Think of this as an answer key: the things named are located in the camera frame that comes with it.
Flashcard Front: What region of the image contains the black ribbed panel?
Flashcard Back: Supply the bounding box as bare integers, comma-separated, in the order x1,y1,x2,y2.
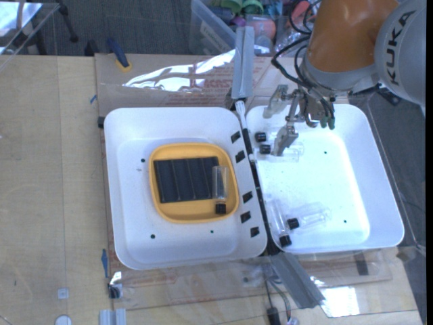
153,156,221,204

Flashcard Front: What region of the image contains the white plastic tray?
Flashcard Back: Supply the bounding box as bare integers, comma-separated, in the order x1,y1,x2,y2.
103,106,269,271
245,104,405,255

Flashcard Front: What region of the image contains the black block with thin wires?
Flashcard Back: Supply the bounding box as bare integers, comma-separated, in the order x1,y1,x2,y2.
266,306,282,325

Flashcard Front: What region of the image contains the yellow plate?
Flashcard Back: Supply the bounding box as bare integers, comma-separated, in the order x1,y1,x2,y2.
148,142,240,225

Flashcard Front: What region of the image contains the clear plastic storage bin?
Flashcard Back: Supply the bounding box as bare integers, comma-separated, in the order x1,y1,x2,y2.
188,0,327,58

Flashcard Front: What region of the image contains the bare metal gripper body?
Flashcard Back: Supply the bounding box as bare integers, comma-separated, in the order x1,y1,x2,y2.
286,83,336,128

